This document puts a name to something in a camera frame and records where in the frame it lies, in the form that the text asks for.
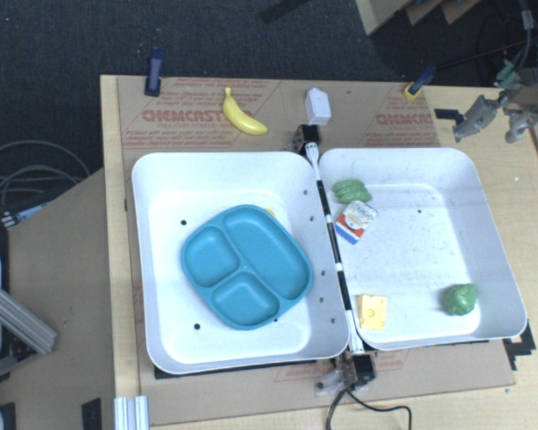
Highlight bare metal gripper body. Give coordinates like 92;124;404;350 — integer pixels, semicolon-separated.
501;66;538;120

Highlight white plastic tray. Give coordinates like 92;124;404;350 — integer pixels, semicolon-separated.
317;146;529;352
130;150;352;375

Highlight green pea pods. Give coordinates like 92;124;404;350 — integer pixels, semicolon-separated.
331;178;373;204

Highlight white carton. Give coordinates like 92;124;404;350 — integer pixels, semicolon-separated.
304;87;333;127

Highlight white red blue packet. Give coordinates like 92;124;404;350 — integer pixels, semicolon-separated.
334;199;379;246

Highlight green broccoli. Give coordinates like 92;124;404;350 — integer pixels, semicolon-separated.
444;282;479;317

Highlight thin black and white rod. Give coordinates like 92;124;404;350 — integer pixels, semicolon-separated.
304;142;366;355

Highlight yellow cheese wedge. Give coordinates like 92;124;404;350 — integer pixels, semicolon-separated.
356;293;388;331

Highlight yellow banana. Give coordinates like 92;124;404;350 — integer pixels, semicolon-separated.
221;86;269;136

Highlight blue divided plate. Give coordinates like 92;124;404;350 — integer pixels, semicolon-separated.
180;203;316;331

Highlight brown cardboard board red print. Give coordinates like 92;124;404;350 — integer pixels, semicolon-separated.
116;75;518;427

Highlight black block with thin wires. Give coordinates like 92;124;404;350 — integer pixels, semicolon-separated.
285;124;324;154
334;351;378;392

